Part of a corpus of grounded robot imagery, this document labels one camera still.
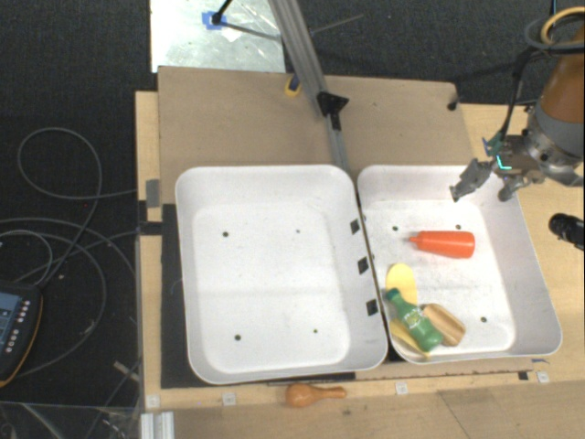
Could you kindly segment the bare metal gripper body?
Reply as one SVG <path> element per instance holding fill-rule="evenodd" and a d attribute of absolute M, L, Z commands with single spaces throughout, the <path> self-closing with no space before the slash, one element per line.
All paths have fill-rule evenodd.
<path fill-rule="evenodd" d="M 544 134 L 498 132 L 491 139 L 491 157 L 493 172 L 505 187 L 527 187 L 546 179 L 566 187 L 583 186 L 583 176 L 576 172 L 582 159 L 556 146 Z"/>

